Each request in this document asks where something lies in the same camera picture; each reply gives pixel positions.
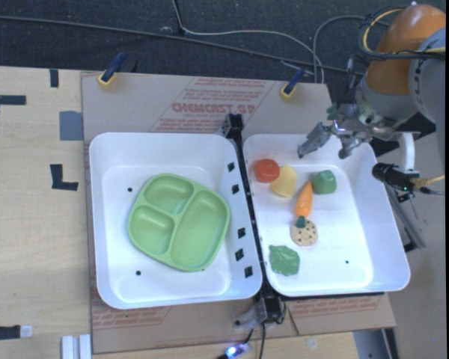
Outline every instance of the cookie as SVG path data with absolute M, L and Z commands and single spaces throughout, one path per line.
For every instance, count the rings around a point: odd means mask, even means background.
M 298 246 L 312 246 L 317 241 L 317 229 L 314 222 L 306 220 L 304 227 L 291 225 L 291 239 Z

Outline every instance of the toy carrot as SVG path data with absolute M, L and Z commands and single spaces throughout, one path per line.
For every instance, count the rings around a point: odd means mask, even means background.
M 296 216 L 302 215 L 308 217 L 311 212 L 311 205 L 313 204 L 313 186 L 311 180 L 307 181 L 301 193 L 299 193 L 298 200 L 294 206 Z

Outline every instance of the toy tomato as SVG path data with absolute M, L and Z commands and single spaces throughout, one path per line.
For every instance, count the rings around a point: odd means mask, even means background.
M 260 159 L 254 165 L 259 182 L 272 182 L 279 177 L 279 165 L 274 159 Z

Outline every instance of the table surface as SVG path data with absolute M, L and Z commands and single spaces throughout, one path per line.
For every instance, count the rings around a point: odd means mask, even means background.
M 59 358 L 62 336 L 91 333 L 83 141 L 60 141 L 59 113 L 82 111 L 80 71 L 0 67 L 0 326 L 31 325 L 33 336 L 1 340 L 3 358 Z M 52 190 L 51 164 L 77 191 Z M 263 358 L 358 358 L 352 332 L 266 339 Z M 217 358 L 220 343 L 94 355 L 98 358 Z M 254 354 L 260 341 L 252 342 Z

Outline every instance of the white cable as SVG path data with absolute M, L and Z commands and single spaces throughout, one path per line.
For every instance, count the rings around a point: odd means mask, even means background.
M 177 3 L 175 2 L 175 0 L 171 0 L 172 4 L 173 4 L 173 9 L 174 12 L 177 16 L 177 20 L 178 20 L 178 25 L 180 26 L 180 28 L 185 31 L 187 34 L 192 34 L 194 36 L 223 36 L 223 35 L 228 35 L 228 34 L 249 34 L 249 33 L 258 33 L 258 34 L 274 34 L 277 36 L 282 36 L 282 37 L 286 37 L 289 40 L 294 41 L 295 43 L 298 43 L 300 46 L 304 47 L 307 51 L 309 51 L 314 59 L 314 62 L 317 63 L 321 68 L 321 84 L 324 83 L 324 69 L 322 68 L 323 63 L 321 63 L 321 60 L 316 56 L 316 53 L 313 52 L 313 50 L 307 46 L 306 44 L 304 44 L 301 40 L 298 40 L 297 38 L 289 35 L 289 34 L 285 34 L 282 32 L 278 32 L 278 31 L 267 31 L 267 30 L 263 30 L 263 29 L 238 29 L 238 30 L 234 30 L 234 31 L 223 31 L 223 32 L 195 32 L 195 31 L 190 31 L 188 28 L 186 28 L 183 25 L 183 22 L 181 21 L 181 16 L 180 16 L 180 12 L 178 11 L 178 6 Z M 316 76 L 316 70 L 314 71 L 314 79 L 316 80 L 317 76 Z

